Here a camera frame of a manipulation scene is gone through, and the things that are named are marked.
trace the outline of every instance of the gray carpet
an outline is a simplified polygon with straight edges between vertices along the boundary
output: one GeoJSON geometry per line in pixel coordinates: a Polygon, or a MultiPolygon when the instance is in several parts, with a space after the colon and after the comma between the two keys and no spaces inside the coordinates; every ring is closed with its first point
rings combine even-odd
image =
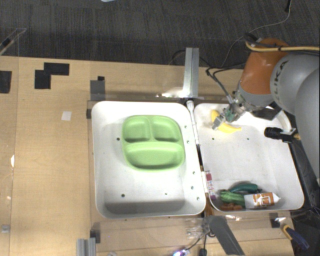
{"type": "MultiPolygon", "coordinates": [[[[0,0],[0,40],[26,28],[6,55],[167,64],[185,47],[219,67],[253,28],[286,18],[287,0],[0,0]]],[[[319,0],[292,0],[290,18],[254,34],[319,45],[319,0]]],[[[226,65],[248,57],[243,41],[226,65]]],[[[177,58],[183,64],[183,57],[177,58]]]]}

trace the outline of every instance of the white tray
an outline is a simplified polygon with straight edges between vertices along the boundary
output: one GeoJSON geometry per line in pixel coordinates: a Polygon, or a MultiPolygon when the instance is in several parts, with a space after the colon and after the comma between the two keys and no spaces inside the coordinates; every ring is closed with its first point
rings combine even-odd
{"type": "Polygon", "coordinates": [[[211,111],[221,113],[227,105],[202,103],[194,110],[203,167],[210,171],[217,199],[213,206],[220,210],[219,190],[240,182],[255,183],[264,192],[274,192],[281,199],[262,211],[296,210],[304,203],[304,194],[288,144],[266,138],[266,127],[288,129],[288,118],[282,112],[272,121],[244,114],[232,125],[242,131],[232,134],[212,129],[211,111]]]}
{"type": "Polygon", "coordinates": [[[196,215],[206,205],[190,113],[178,103],[101,101],[92,109],[95,201],[106,218],[196,215]],[[139,171],[126,164],[121,138],[124,120],[160,115],[180,127],[185,161],[176,169],[139,171]]]}

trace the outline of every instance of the banana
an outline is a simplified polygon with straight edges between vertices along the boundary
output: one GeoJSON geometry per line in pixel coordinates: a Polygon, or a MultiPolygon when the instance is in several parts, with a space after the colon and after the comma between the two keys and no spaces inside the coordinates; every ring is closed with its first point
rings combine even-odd
{"type": "MultiPolygon", "coordinates": [[[[219,112],[216,111],[216,110],[212,110],[211,112],[211,120],[212,122],[215,121],[216,117],[220,116],[219,112]]],[[[234,132],[237,132],[237,131],[241,131],[241,127],[233,127],[232,125],[230,124],[227,124],[227,123],[222,123],[220,124],[220,126],[218,127],[218,129],[223,132],[223,133],[226,133],[226,134],[232,134],[234,132]]]]}

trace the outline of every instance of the green divided plate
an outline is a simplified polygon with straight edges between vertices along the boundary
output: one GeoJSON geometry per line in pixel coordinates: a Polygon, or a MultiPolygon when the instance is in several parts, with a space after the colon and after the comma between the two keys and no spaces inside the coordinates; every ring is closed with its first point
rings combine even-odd
{"type": "Polygon", "coordinates": [[[122,151],[127,164],[144,171],[164,171],[185,161],[180,128],[162,115],[134,115],[122,125],[122,151]]]}

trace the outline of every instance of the green object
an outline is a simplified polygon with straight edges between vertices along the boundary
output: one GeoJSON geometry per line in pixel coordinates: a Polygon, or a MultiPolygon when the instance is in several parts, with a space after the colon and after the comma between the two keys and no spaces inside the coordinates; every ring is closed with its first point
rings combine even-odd
{"type": "Polygon", "coordinates": [[[144,171],[164,171],[185,161],[179,125],[162,115],[134,115],[122,125],[122,152],[126,163],[144,171]]]}
{"type": "Polygon", "coordinates": [[[244,183],[244,184],[239,184],[236,185],[234,187],[232,187],[231,189],[229,189],[230,192],[248,192],[250,194],[255,194],[256,192],[259,192],[260,189],[258,189],[258,185],[257,184],[253,184],[253,183],[244,183]]]}
{"type": "Polygon", "coordinates": [[[235,114],[230,109],[227,109],[224,116],[225,119],[231,123],[234,120],[235,114]]]}
{"type": "Polygon", "coordinates": [[[230,191],[221,191],[220,198],[224,203],[235,203],[236,205],[240,205],[243,208],[246,207],[245,197],[243,194],[233,193],[230,191]]]}

